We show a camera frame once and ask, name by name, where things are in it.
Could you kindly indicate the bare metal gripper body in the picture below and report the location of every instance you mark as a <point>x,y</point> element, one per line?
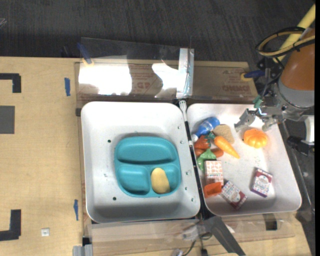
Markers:
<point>273,110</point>

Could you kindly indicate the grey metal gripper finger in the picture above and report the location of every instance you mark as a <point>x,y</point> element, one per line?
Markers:
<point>243,121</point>
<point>270,123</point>

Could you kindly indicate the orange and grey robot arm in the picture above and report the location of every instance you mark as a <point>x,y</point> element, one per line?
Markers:
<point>298,72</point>

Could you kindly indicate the orange pumpkin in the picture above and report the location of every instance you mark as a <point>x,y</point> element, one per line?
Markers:
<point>255,138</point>

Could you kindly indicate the tan bread slice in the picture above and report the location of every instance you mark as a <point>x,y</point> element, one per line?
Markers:
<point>226,133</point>

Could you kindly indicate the blue and white bottle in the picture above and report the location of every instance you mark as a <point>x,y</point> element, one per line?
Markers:
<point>207,125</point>

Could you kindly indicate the dark orange toy vegetable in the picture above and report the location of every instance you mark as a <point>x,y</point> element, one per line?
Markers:
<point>201,143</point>

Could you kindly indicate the orange carrot with green leaves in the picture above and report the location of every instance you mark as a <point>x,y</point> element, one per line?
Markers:
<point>206,156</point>

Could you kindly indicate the white plastic tray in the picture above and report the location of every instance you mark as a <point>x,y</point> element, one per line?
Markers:
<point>270,175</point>
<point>100,150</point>

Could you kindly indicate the white and orange carton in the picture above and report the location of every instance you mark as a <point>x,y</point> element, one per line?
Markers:
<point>213,171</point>

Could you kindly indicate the purple and white carton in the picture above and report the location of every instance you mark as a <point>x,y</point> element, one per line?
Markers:
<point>261,182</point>

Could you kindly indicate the red and white carton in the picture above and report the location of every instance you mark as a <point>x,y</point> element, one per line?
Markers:
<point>233,195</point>

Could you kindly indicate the orange packet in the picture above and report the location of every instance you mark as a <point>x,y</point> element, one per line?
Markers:
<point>212,190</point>

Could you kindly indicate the yellow potato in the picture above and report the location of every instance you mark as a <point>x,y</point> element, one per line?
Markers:
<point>160,181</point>

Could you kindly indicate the blue divided plate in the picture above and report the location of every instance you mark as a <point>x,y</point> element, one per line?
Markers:
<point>140,152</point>

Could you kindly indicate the small white square block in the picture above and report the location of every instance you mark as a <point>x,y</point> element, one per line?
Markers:
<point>45,232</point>

